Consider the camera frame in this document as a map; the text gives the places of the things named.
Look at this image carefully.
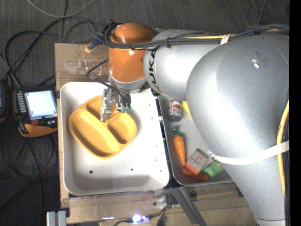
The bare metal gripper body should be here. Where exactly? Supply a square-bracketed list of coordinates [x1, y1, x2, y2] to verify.
[101, 87, 131, 110]

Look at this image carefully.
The orange and white carton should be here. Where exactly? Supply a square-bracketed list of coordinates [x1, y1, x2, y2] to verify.
[184, 149, 209, 176]

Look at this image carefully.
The red-brown sausage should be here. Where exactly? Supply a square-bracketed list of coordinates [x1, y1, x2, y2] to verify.
[180, 166, 211, 183]

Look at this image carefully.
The red and white can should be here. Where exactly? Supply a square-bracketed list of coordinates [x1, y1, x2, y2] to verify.
[167, 99, 183, 122]

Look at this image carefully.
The yellow divided plate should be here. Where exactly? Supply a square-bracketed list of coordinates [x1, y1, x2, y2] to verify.
[68, 95, 138, 160]

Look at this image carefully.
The orange carrot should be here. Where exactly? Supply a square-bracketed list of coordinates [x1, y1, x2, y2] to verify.
[171, 128, 187, 167]

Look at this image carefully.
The green bottle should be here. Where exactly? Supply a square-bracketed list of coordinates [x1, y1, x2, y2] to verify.
[203, 160, 224, 179]

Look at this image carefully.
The white plastic tray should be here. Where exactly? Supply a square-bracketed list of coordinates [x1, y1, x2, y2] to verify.
[59, 81, 170, 197]
[157, 94, 236, 187]

